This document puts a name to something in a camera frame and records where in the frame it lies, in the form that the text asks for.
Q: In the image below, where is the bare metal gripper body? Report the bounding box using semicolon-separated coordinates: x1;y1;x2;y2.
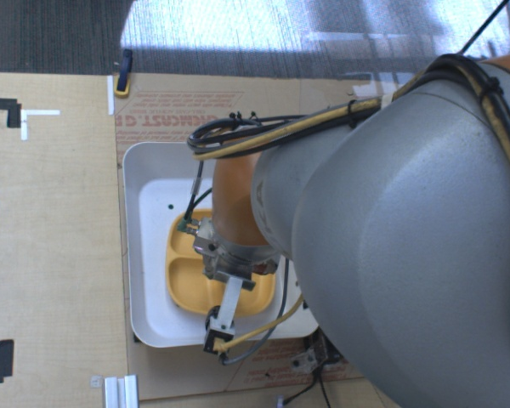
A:
192;218;281;292

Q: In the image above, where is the yellow divided plate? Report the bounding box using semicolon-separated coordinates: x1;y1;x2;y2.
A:
165;208;278;318

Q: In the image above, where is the white plastic tray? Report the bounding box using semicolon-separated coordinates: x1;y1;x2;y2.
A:
122;141;320;349

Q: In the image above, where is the brown cardboard board red print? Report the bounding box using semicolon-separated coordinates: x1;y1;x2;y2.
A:
112;72;428;403

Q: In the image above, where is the black cylinder on white bracket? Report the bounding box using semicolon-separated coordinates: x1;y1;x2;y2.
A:
202;276;245;355

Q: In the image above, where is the black block with thin wires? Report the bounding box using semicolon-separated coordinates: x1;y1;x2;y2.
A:
291;330;346;375

